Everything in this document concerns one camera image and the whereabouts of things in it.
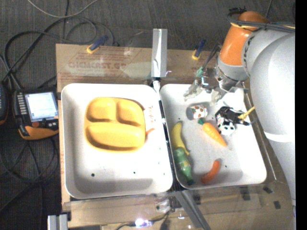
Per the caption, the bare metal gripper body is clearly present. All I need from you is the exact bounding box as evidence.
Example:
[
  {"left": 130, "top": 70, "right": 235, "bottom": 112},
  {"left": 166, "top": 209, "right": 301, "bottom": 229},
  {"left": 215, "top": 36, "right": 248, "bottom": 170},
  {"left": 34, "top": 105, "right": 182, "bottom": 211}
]
[{"left": 200, "top": 67, "right": 240, "bottom": 92}]

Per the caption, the white can with coloured dots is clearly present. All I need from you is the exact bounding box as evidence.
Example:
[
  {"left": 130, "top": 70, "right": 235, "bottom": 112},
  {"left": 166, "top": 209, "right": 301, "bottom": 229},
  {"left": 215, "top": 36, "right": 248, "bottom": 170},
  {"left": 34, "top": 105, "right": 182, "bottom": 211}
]
[{"left": 186, "top": 104, "right": 208, "bottom": 121}]

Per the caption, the orange carrot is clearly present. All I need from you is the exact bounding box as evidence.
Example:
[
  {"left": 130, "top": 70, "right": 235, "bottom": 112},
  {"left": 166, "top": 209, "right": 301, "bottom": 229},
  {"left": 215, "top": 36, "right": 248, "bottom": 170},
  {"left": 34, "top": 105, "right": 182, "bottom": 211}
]
[{"left": 197, "top": 118, "right": 227, "bottom": 148}]

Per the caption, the yellow banana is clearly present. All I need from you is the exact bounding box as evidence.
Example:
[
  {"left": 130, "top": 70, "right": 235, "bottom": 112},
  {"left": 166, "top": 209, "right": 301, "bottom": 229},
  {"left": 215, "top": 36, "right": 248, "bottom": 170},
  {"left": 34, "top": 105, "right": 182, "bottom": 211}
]
[{"left": 170, "top": 121, "right": 190, "bottom": 156}]

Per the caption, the white plastic tray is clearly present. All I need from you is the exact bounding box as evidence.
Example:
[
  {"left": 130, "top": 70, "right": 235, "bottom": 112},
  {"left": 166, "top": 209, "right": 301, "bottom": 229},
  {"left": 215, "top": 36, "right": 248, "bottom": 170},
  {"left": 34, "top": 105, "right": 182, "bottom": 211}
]
[
  {"left": 159, "top": 83, "right": 268, "bottom": 190},
  {"left": 60, "top": 82, "right": 174, "bottom": 200}
]

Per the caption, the green bottle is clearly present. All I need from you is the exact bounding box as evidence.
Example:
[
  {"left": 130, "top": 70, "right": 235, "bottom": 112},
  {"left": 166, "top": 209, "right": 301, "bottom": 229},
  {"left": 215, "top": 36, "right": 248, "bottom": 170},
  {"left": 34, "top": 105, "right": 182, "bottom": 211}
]
[{"left": 173, "top": 147, "right": 195, "bottom": 186}]

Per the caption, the orange sausage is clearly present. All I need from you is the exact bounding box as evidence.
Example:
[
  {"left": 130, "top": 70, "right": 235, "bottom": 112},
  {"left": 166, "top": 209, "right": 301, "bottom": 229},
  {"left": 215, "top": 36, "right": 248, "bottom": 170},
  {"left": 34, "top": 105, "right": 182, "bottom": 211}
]
[{"left": 201, "top": 160, "right": 221, "bottom": 185}]

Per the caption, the yellow divided plate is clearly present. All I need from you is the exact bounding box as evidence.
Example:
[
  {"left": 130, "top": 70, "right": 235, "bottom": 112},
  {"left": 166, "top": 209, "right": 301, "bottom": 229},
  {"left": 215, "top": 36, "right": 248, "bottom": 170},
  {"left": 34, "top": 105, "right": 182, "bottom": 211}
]
[{"left": 83, "top": 96, "right": 147, "bottom": 153}]

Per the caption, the brown cardboard board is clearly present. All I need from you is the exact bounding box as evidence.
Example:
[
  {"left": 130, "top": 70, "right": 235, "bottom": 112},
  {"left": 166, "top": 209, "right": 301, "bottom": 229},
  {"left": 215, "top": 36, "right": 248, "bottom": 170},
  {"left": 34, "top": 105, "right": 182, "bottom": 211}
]
[{"left": 55, "top": 43, "right": 286, "bottom": 229}]

